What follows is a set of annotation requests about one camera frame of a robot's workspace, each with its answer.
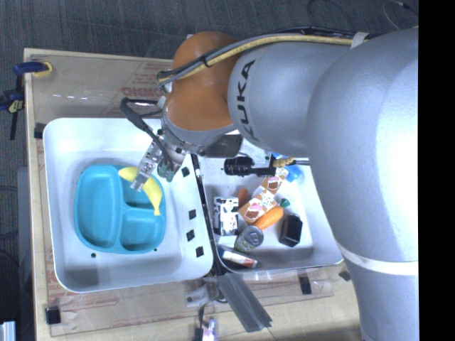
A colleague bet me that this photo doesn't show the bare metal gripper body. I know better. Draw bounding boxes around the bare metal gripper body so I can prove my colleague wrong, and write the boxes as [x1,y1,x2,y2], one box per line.
[139,131,188,176]

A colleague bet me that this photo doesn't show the yellow banana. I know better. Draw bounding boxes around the yellow banana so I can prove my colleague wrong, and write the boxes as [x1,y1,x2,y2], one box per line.
[117,166,164,217]

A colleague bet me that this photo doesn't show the blue divided plate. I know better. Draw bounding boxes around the blue divided plate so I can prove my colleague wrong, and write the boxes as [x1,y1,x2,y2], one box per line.
[73,164,167,254]

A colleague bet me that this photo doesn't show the white plastic tray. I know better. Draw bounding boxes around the white plastic tray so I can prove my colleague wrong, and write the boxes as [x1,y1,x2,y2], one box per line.
[191,153,345,274]
[42,117,214,293]

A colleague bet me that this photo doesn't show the black and white carton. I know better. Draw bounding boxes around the black and white carton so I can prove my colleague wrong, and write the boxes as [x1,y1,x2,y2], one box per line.
[213,196,240,237]

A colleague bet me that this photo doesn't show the orange printed snack carton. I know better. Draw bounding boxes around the orange printed snack carton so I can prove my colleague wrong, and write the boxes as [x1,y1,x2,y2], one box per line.
[237,167,289,226]

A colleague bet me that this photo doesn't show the green can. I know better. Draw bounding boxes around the green can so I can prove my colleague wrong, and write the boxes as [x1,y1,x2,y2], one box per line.
[233,224,265,255]

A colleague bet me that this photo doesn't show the white and orange packet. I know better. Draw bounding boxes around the white and orange packet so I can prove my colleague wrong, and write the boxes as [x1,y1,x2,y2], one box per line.
[217,245,259,270]

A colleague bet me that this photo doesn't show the orange carrot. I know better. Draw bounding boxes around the orange carrot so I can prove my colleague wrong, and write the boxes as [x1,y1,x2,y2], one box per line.
[254,197,291,232]

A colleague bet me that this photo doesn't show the blue plastic cup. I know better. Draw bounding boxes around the blue plastic cup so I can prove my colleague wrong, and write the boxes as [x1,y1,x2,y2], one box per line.
[285,164,306,185]

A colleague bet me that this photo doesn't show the black rounded bottle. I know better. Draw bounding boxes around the black rounded bottle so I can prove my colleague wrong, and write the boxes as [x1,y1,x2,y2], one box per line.
[278,214,304,249]

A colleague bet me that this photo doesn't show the black cylinder on white bracket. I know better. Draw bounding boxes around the black cylinder on white bracket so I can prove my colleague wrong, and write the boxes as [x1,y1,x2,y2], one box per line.
[223,146,277,178]

